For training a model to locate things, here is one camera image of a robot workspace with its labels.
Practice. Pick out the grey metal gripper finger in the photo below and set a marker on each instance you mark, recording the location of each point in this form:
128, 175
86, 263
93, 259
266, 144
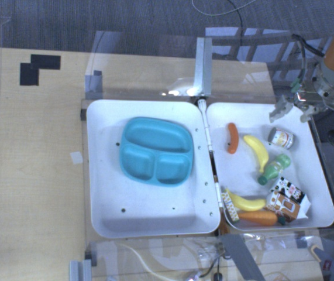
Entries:
309, 115
280, 108

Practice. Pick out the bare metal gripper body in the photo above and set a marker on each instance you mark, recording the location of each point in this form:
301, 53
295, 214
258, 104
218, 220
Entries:
311, 98

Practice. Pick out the small white can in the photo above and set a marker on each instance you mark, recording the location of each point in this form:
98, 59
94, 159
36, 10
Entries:
282, 138

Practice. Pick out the yellow banana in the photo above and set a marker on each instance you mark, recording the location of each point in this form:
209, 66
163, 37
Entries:
258, 149
247, 203

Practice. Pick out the white plastic tray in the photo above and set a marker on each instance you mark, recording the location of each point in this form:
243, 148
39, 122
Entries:
307, 162
108, 186

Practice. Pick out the orange sausage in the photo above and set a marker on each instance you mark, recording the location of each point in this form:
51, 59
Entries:
233, 137

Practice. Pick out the green bottle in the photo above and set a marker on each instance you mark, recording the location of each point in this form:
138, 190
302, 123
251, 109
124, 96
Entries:
275, 167

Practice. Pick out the black and white flowered carton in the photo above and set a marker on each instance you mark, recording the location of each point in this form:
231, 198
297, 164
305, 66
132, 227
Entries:
289, 189

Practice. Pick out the black and white thin rod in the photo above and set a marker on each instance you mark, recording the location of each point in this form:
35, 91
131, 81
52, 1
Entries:
207, 130

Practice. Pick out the brown and white carton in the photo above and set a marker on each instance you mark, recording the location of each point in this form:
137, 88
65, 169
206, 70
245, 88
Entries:
283, 206

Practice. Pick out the yellow patterned packet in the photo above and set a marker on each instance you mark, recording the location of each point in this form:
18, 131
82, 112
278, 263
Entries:
230, 206

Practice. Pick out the orange carrot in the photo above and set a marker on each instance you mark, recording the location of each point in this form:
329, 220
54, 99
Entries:
257, 217

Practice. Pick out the blue divided plate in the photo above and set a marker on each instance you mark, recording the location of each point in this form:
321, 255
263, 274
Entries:
155, 136

